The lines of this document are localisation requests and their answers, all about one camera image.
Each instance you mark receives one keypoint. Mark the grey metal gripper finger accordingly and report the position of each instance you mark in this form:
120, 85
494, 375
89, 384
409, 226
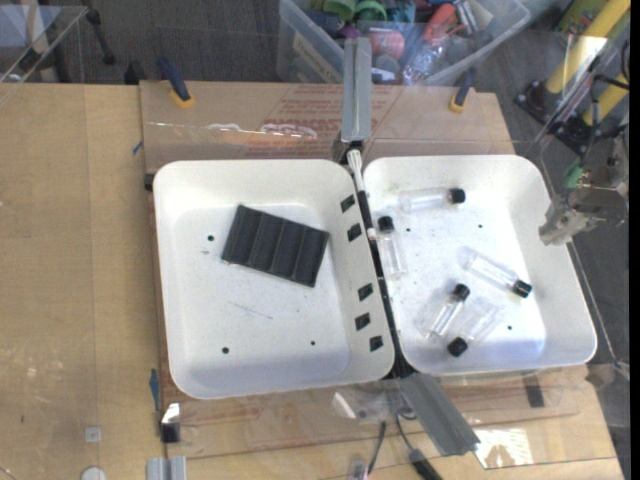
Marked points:
577, 224
550, 225

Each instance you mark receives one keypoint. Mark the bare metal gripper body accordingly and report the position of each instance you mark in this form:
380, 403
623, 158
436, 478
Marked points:
597, 200

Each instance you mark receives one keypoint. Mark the clear vial with black cap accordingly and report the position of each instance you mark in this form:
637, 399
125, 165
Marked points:
391, 250
492, 269
457, 346
430, 200
446, 313

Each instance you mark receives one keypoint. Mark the white plastic tray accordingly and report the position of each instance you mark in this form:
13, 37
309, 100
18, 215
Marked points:
440, 248
270, 328

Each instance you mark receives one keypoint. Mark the thin black and white rod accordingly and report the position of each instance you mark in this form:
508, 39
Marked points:
364, 208

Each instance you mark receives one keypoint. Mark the clear plastic storage bin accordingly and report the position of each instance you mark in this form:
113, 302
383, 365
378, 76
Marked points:
400, 28

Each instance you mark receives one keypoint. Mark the black ribbed holder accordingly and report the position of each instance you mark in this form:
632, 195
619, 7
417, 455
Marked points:
275, 245

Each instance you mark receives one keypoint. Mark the brown cardboard board red print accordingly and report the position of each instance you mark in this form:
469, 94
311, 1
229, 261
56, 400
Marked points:
240, 118

